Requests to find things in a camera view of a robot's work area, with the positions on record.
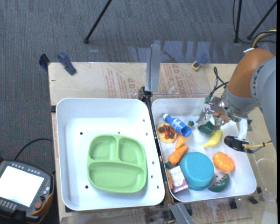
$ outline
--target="toy pizza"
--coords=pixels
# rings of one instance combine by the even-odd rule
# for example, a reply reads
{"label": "toy pizza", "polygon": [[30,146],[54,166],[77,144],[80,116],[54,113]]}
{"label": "toy pizza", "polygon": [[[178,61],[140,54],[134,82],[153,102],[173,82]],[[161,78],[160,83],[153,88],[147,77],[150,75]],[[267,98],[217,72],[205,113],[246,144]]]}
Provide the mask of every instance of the toy pizza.
{"label": "toy pizza", "polygon": [[177,137],[177,134],[168,123],[161,123],[157,126],[158,138],[164,143],[173,143]]}

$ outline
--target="metal bracket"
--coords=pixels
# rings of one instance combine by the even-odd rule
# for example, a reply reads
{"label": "metal bracket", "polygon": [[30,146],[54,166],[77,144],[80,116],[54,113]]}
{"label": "metal bracket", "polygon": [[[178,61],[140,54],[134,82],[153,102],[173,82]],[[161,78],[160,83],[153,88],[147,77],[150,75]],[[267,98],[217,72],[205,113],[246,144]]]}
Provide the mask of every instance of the metal bracket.
{"label": "metal bracket", "polygon": [[169,206],[178,224],[195,224],[183,203]]}
{"label": "metal bracket", "polygon": [[147,55],[147,69],[146,69],[146,91],[155,91],[159,89],[159,76],[161,64],[161,46],[151,45],[148,49]]}

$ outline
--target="yellow banana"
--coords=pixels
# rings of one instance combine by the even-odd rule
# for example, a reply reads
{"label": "yellow banana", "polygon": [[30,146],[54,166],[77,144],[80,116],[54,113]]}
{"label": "yellow banana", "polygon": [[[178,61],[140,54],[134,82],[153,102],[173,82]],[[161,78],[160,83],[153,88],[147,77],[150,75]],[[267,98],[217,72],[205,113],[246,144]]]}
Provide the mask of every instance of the yellow banana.
{"label": "yellow banana", "polygon": [[220,141],[221,136],[222,136],[222,130],[221,129],[213,130],[210,139],[206,143],[202,144],[202,146],[204,148],[215,146]]}

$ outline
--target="blue bottle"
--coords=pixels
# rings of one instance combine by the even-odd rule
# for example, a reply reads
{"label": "blue bottle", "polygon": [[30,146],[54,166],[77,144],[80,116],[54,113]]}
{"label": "blue bottle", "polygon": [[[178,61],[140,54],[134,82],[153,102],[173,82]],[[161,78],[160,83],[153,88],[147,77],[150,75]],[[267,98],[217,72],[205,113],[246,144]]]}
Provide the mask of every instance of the blue bottle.
{"label": "blue bottle", "polygon": [[192,133],[191,127],[187,126],[180,119],[172,118],[168,114],[163,114],[163,119],[170,124],[170,126],[176,131],[179,132],[183,137],[187,138]]}

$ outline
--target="black stand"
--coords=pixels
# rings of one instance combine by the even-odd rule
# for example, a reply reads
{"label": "black stand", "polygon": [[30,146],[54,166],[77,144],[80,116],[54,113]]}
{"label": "black stand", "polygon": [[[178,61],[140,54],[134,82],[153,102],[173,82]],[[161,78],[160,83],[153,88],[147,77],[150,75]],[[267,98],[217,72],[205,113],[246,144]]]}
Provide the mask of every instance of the black stand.
{"label": "black stand", "polygon": [[240,21],[240,18],[241,18],[242,1],[243,1],[243,0],[239,0],[239,2],[238,2],[238,20],[237,20],[237,28],[235,29],[235,38],[234,38],[234,41],[233,41],[233,42],[235,42],[235,43],[238,42],[238,28],[239,28],[239,21]]}
{"label": "black stand", "polygon": [[[243,0],[239,0],[239,2],[238,2],[238,20],[237,20],[237,27],[236,27],[236,30],[235,30],[235,38],[234,38],[234,41],[233,41],[235,43],[238,42],[238,28],[239,28],[239,21],[240,21],[240,17],[241,17],[242,1]],[[261,19],[261,21],[256,26],[256,28],[251,32],[251,34],[249,36],[247,36],[248,40],[252,39],[252,36],[254,35],[254,33],[257,31],[257,29],[260,27],[260,25],[263,23],[263,21],[267,18],[267,16],[270,14],[270,12],[274,9],[274,7],[276,5],[277,5],[277,0],[274,2],[274,4],[271,6],[271,8],[267,11],[265,16]]]}
{"label": "black stand", "polygon": [[108,0],[104,9],[102,10],[101,14],[98,16],[96,22],[94,23],[93,27],[91,28],[89,34],[87,35],[87,37],[84,39],[84,43],[85,44],[89,44],[89,38],[91,36],[91,34],[93,33],[95,27],[98,25],[99,21],[101,20],[102,16],[104,15],[105,11],[107,10],[107,8],[109,7],[110,3],[112,2],[112,0]]}
{"label": "black stand", "polygon": [[271,8],[267,11],[267,13],[265,14],[265,16],[261,19],[261,21],[258,23],[258,25],[256,26],[256,28],[251,32],[251,34],[249,36],[247,36],[248,40],[252,39],[252,36],[254,35],[254,33],[256,32],[256,30],[260,27],[260,25],[263,23],[263,21],[266,19],[266,17],[270,14],[270,12],[274,9],[274,7],[277,5],[277,0],[274,2],[274,4],[271,6]]}

